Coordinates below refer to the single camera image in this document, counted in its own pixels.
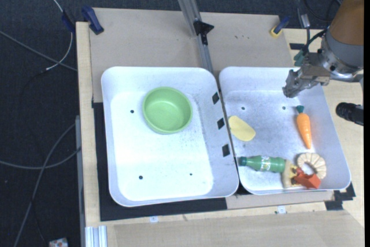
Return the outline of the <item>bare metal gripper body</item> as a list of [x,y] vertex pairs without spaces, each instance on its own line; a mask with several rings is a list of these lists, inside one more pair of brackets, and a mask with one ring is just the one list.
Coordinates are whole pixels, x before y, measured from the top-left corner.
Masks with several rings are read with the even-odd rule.
[[330,80],[349,83],[363,80],[360,66],[349,64],[328,49],[306,53],[301,50],[297,54],[297,66],[297,86],[325,86]]

